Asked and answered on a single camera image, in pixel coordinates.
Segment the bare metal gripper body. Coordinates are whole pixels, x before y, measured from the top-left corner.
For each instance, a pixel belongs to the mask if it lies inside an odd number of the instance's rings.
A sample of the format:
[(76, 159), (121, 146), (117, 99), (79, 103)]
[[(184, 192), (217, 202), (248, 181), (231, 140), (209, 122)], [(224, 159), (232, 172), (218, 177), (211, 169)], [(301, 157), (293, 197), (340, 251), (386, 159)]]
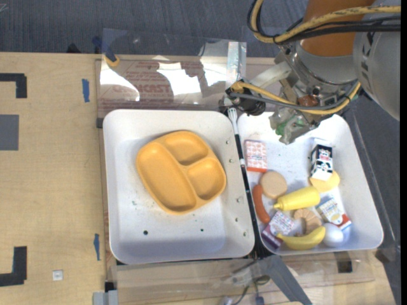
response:
[(321, 121), (341, 113), (358, 94), (349, 58), (280, 58), (283, 75), (279, 96), (291, 118), (303, 118), (317, 127)]

